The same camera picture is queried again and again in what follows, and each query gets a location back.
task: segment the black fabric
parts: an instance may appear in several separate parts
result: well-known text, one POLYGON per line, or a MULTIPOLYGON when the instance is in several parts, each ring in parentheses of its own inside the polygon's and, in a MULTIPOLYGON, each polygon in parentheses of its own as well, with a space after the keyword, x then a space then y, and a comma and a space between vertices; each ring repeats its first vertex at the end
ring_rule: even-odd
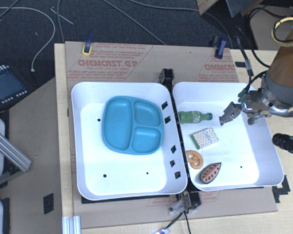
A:
MULTIPOLYGON (((0 0, 0 6, 9 6, 15 0, 0 0)), ((214 16, 223 23, 232 39, 234 28, 245 29, 246 19, 237 15, 230 17, 225 0, 219 0, 207 14, 197 12, 166 11, 146 8, 125 0, 108 0, 141 23, 167 45, 209 46, 215 35, 225 36, 214 16)), ((196 0, 136 0, 142 3, 197 9, 196 0)), ((293 5, 293 0, 268 0, 271 5, 293 5)), ((16 7, 31 7, 48 14, 56 24, 56 33, 51 43, 35 61, 35 72, 30 72, 35 54, 49 40, 53 32, 51 22, 42 14, 28 10, 11 10, 0 19, 0 65, 16 67, 27 80, 41 86, 54 77, 54 43, 61 43, 56 10, 58 0, 21 0, 16 7)), ((60 14, 73 22, 62 20, 66 41, 86 41, 90 30, 95 32, 93 41, 134 44, 161 44, 140 26, 101 0, 62 0, 60 14)))

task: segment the wooden table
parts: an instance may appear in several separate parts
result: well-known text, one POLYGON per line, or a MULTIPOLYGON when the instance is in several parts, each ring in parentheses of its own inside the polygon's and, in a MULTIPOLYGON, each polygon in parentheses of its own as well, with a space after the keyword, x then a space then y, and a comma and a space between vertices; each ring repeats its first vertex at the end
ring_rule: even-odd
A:
MULTIPOLYGON (((239 50, 231 50, 233 61, 244 61, 239 50)), ((249 56, 255 74, 265 70, 250 51, 249 56)), ((257 51, 263 62, 270 64, 273 61, 276 51, 257 51)), ((67 117, 67 86, 66 86, 66 65, 65 45, 55 44, 55 71, 57 86, 57 107, 59 125, 59 151, 61 169, 61 193, 63 216, 72 217, 73 194, 69 146, 69 123, 67 117)), ((245 69, 236 68, 240 82, 248 82, 245 69)), ((253 87, 258 88, 260 81, 257 80, 253 87)), ((293 119, 273 116, 267 119, 272 136, 275 133, 289 134, 293 136, 293 119)), ((224 216, 203 219, 189 220, 190 229, 193 234, 226 234, 226 233, 253 233, 253 234, 293 234, 293 154, 277 148, 284 174, 288 178, 291 191, 288 195, 280 197, 278 211, 274 213, 249 214, 237 216, 224 216)), ((125 225, 104 227, 95 229, 82 229, 83 234, 152 234, 165 227, 168 222, 156 222, 149 224, 125 225)), ((170 227, 172 234, 188 233, 185 220, 179 220, 170 227)))

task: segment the blue clamp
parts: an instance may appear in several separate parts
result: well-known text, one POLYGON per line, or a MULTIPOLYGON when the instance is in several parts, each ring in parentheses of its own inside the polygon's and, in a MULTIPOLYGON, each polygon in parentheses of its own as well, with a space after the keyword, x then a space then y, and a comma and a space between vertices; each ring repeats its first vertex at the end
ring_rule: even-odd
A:
POLYGON ((223 53, 224 53, 224 49, 225 46, 227 44, 228 38, 227 37, 221 37, 218 41, 218 48, 216 50, 215 53, 215 57, 218 59, 222 59, 223 58, 223 53))
POLYGON ((92 50, 91 43, 92 43, 93 35, 94 35, 94 32, 90 31, 89 34, 88 34, 87 42, 83 47, 83 52, 82 53, 83 53, 83 56, 85 56, 85 57, 88 57, 91 54, 91 50, 92 50))

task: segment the green bottle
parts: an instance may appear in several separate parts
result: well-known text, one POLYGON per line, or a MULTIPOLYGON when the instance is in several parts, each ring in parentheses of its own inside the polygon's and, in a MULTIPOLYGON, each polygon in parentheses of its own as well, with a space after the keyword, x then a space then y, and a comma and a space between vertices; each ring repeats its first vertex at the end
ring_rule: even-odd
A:
POLYGON ((179 122, 183 123, 200 123, 202 120, 211 120, 213 115, 211 113, 202 114, 199 111, 178 112, 179 122))

